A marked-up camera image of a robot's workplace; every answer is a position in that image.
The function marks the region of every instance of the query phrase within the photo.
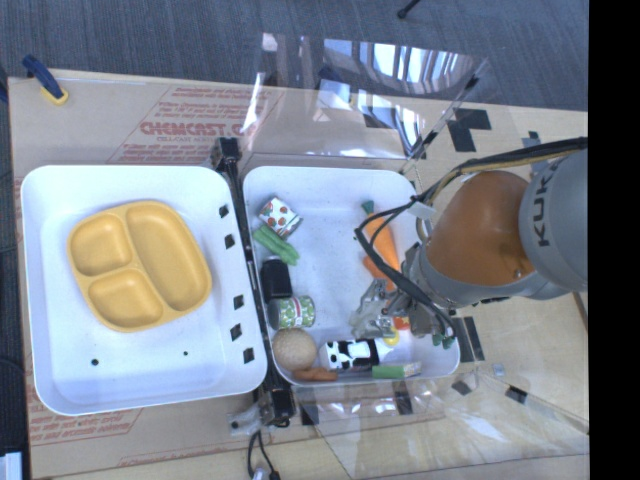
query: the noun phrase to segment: yellow compartment plate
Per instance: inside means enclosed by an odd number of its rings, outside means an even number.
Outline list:
[[[188,226],[158,201],[136,201],[85,218],[69,234],[67,254],[87,304],[117,331],[140,331],[186,315],[212,288]]]

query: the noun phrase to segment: green can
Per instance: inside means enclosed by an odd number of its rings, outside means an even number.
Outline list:
[[[271,299],[267,312],[269,323],[276,331],[292,327],[311,327],[316,321],[316,307],[308,295]]]

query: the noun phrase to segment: hole in bin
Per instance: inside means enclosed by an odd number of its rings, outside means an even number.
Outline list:
[[[255,359],[252,348],[245,349],[245,351],[243,352],[243,355],[244,355],[244,364],[250,363]]]
[[[240,324],[234,325],[231,330],[231,341],[237,340],[242,335],[242,327]]]

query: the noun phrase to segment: brown ball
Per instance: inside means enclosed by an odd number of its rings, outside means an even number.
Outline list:
[[[273,338],[273,354],[277,363],[286,370],[306,370],[315,361],[318,347],[303,329],[280,329]]]

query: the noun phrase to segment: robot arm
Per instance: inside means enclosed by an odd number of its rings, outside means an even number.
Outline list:
[[[559,155],[530,182],[495,168]],[[416,197],[432,203],[455,176],[474,174],[432,232],[407,251],[402,273],[376,258],[356,230],[367,253],[398,287],[385,306],[386,316],[408,315],[417,336],[445,336],[451,327],[447,315],[460,307],[586,291],[587,155],[587,140],[579,138],[462,164]]]

